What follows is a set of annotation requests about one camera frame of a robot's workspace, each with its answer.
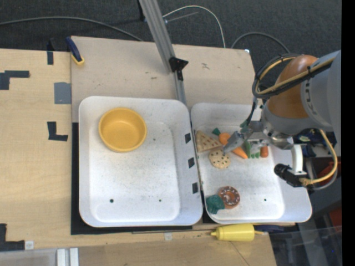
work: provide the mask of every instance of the white cable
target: white cable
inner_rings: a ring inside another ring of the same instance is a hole
[[[165,18],[165,17],[167,17],[167,16],[169,16],[169,15],[171,15],[171,14],[174,14],[174,13],[180,11],[180,10],[187,9],[187,8],[200,8],[200,9],[206,10],[206,11],[209,12],[212,16],[214,16],[214,18],[216,19],[216,21],[217,21],[217,23],[218,23],[218,26],[220,27],[221,36],[222,36],[222,41],[223,41],[223,47],[226,48],[226,43],[225,43],[225,40],[224,40],[223,29],[222,29],[222,26],[221,26],[220,21],[218,20],[217,16],[213,14],[212,11],[208,10],[208,9],[205,8],[205,7],[197,6],[197,5],[184,6],[184,7],[181,7],[181,8],[179,8],[179,9],[173,10],[173,11],[171,11],[171,12],[168,13],[168,14],[163,15],[163,18]]]

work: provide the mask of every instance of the gray tape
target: gray tape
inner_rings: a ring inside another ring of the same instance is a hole
[[[71,104],[72,103],[72,86],[71,84],[60,82],[54,83],[54,103],[55,104]]]

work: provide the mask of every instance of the yellow rolling pin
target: yellow rolling pin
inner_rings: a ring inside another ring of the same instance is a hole
[[[250,242],[254,240],[256,233],[263,234],[263,232],[254,230],[253,224],[231,224],[217,227],[211,235],[219,241]]]

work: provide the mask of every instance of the toy carrot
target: toy carrot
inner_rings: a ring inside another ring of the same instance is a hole
[[[227,132],[221,133],[221,131],[218,128],[214,129],[212,133],[218,136],[220,142],[223,145],[226,145],[228,143],[228,139],[231,137],[231,135]],[[245,153],[242,147],[235,148],[232,152],[242,158],[248,158],[248,155]]]

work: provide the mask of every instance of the wooden table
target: wooden table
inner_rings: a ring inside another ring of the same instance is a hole
[[[111,42],[125,48],[132,43]],[[153,64],[160,64],[158,52],[152,50],[155,44],[144,43],[143,47],[150,52]],[[187,45],[174,45],[174,48],[176,53],[184,53],[181,58],[192,60],[184,71],[190,106],[208,97],[212,101],[251,103],[251,92],[245,88],[251,87],[254,72],[246,52]],[[228,60],[219,62],[221,56]],[[114,265],[117,255],[125,257],[129,265],[133,262],[140,265],[139,261],[151,261],[152,265],[182,265],[183,262],[196,265],[193,262],[197,261],[205,265],[224,261],[224,265],[261,262],[276,265],[268,235],[256,236],[250,243],[217,241],[210,236],[214,224],[198,223],[192,230],[173,232],[171,241],[165,240],[164,232],[70,235],[72,122],[75,121],[71,104],[55,104],[54,83],[72,83],[76,69],[67,52],[54,52],[53,65],[48,65],[47,58],[47,52],[42,51],[0,49],[0,73],[30,72],[29,78],[10,78],[9,89],[0,90],[0,223],[7,224],[7,241],[33,241],[35,249],[79,247],[83,265],[105,265],[104,262]],[[163,65],[150,66],[155,75],[148,77],[148,83],[166,74],[161,71]],[[199,85],[202,77],[213,82],[208,90]],[[229,78],[237,78],[240,84],[237,93],[230,89]],[[228,94],[221,96],[221,91]],[[73,90],[73,97],[78,92]],[[169,91],[167,98],[174,97],[171,93],[174,90]],[[58,135],[68,135],[67,141],[48,139],[49,121],[57,123]]]

